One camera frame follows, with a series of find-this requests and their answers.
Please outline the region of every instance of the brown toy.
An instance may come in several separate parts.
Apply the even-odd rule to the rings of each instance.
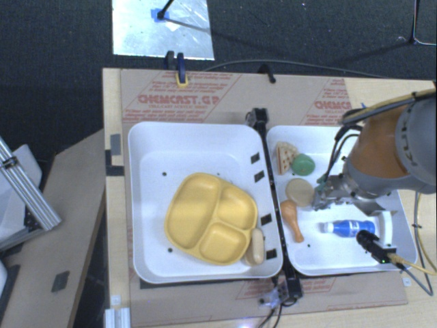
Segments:
[[[304,241],[302,232],[300,232],[300,228],[298,225],[298,211],[297,205],[291,200],[285,200],[281,203],[281,214],[284,220],[290,225],[294,233],[294,240],[297,243],[301,243]]]

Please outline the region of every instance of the black connector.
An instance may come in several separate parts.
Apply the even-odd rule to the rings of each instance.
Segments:
[[[396,248],[383,248],[378,244],[379,240],[375,234],[366,230],[362,230],[356,235],[356,241],[371,254],[373,259],[380,264],[389,264],[390,258],[387,254],[396,253]]]

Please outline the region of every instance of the metal plate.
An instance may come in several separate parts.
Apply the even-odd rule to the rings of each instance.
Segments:
[[[167,2],[113,0],[114,54],[164,57],[172,50],[188,59],[214,60],[206,0],[175,0],[165,20],[157,20]]]

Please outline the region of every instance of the beige round toy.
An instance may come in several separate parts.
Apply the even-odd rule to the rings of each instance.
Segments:
[[[303,178],[294,178],[287,184],[285,194],[297,206],[308,206],[313,201],[314,188]]]

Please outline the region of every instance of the green ball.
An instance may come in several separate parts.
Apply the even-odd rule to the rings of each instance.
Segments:
[[[296,175],[307,176],[315,169],[314,160],[306,154],[299,154],[292,163],[292,170]]]

